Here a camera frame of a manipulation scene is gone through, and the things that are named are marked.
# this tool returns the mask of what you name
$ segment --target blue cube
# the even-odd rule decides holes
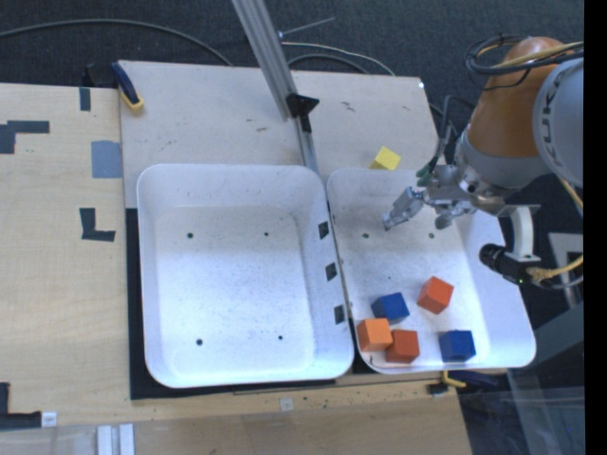
[[[409,316],[407,303],[405,303],[405,299],[400,292],[379,297],[373,302],[371,309],[376,319],[388,319],[391,323],[401,321]]]
[[[443,362],[465,362],[476,355],[470,330],[451,330],[438,338]]]

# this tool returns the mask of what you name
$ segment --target empty white tray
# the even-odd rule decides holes
[[[354,345],[320,178],[159,164],[138,179],[145,360],[171,388],[336,378]]]
[[[495,217],[477,211],[437,230],[436,212],[424,207],[410,221],[384,230],[382,213],[416,181],[415,171],[343,169],[327,184],[355,325],[374,317],[371,305],[377,298],[400,292],[410,315],[391,328],[418,334],[420,355],[410,364],[387,362],[384,351],[363,352],[362,358],[380,373],[528,364],[536,343],[519,288],[478,258],[483,245],[504,243]],[[454,286],[450,305],[438,315],[416,304],[430,276]],[[438,337],[450,330],[472,332],[476,355],[467,362],[443,362]]]

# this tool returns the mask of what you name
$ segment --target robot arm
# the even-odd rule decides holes
[[[531,211],[537,206],[510,206],[506,199],[547,173],[583,188],[583,52],[572,52],[583,44],[499,37],[469,53],[469,69],[472,58],[506,45],[512,48],[488,69],[487,86],[457,140],[452,162],[437,165],[445,139],[439,133],[437,154],[418,173],[420,188],[408,187],[382,221],[389,230],[423,206],[434,208],[439,229],[478,209],[509,217],[515,233],[512,251],[486,245],[480,259],[507,280],[521,283],[537,280],[529,269],[540,262],[532,252]]]

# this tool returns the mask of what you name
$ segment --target toy block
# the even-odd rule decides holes
[[[440,278],[430,277],[419,292],[417,304],[438,315],[449,306],[452,293],[452,284],[444,282]]]
[[[419,340],[417,331],[394,329],[392,331],[393,344],[386,349],[388,362],[411,363],[419,356]]]
[[[383,351],[392,344],[390,324],[386,318],[367,318],[357,325],[362,352]]]
[[[400,322],[409,316],[407,303],[400,292],[379,297],[372,303],[371,309],[377,319],[385,318],[390,323]]]
[[[371,164],[371,168],[393,171],[396,167],[398,167],[399,163],[400,155],[395,154],[387,147],[381,147],[373,160],[373,163]]]
[[[465,362],[476,355],[470,330],[450,330],[438,338],[443,362]]]

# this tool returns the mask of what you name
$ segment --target yellow cube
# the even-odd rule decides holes
[[[371,168],[393,171],[398,167],[398,163],[400,163],[400,155],[395,154],[387,147],[381,147],[381,150],[379,150],[379,153],[371,164]]]

